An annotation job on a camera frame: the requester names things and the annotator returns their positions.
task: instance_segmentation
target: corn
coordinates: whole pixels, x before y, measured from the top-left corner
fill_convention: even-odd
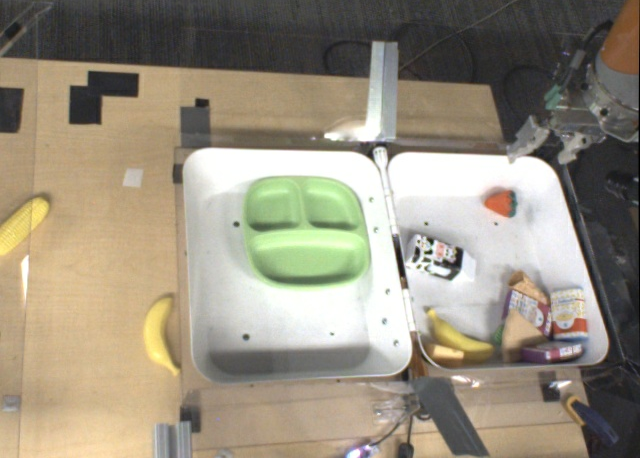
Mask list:
[[[49,212],[49,202],[35,197],[0,225],[0,255],[6,255],[22,243],[42,223]]]

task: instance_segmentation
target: wooden table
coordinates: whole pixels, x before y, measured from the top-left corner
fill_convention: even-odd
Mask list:
[[[70,125],[69,87],[86,85],[89,70],[138,73],[139,96],[104,97],[102,125]],[[0,283],[0,394],[22,396],[20,413],[0,413],[0,454],[151,456],[153,427],[177,421],[184,390],[142,342],[150,305],[178,290],[171,172],[180,107],[209,99],[214,134],[321,136],[339,119],[365,117],[368,81],[1,59],[0,86],[25,89],[20,132],[0,134],[0,215],[31,193],[52,204],[30,244],[0,258],[10,279]],[[488,87],[401,82],[398,99],[400,135],[501,140]],[[129,168],[143,169],[140,188],[123,186]],[[25,311],[11,275],[27,253]],[[179,327],[176,312],[169,338],[177,352]],[[9,355],[17,358],[5,368]],[[182,381],[201,381],[189,377],[187,353],[182,360]],[[584,398],[576,370],[559,379]],[[541,401],[536,381],[503,377],[498,388],[485,378],[485,388],[458,394],[492,456],[586,456],[580,429],[558,403]],[[236,457],[337,457],[386,428],[372,417],[380,396],[357,383],[202,388],[218,420],[194,436],[200,458],[219,447]],[[430,422],[416,425],[413,441],[417,457],[449,456]],[[383,446],[383,457],[394,453]]]

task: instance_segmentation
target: yellow banana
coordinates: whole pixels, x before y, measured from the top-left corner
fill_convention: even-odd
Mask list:
[[[172,307],[172,296],[164,296],[151,306],[144,319],[144,345],[151,360],[166,367],[173,376],[178,376],[180,368],[171,358],[166,338],[167,320]]]
[[[479,364],[493,355],[493,345],[477,341],[460,333],[446,321],[440,319],[436,311],[429,309],[427,316],[431,320],[433,335],[439,344],[464,352],[464,361]]]
[[[22,243],[49,213],[49,202],[35,197],[0,225],[0,255],[6,255]]]

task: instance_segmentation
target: green plate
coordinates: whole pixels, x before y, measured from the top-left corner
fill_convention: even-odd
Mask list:
[[[369,239],[355,193],[324,177],[269,177],[244,200],[244,239],[254,273],[284,287],[329,287],[369,268]]]

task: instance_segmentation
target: white sticker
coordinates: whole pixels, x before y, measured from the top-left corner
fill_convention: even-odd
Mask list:
[[[124,181],[122,185],[125,188],[140,188],[142,186],[142,175],[144,170],[142,168],[127,168],[124,173]]]

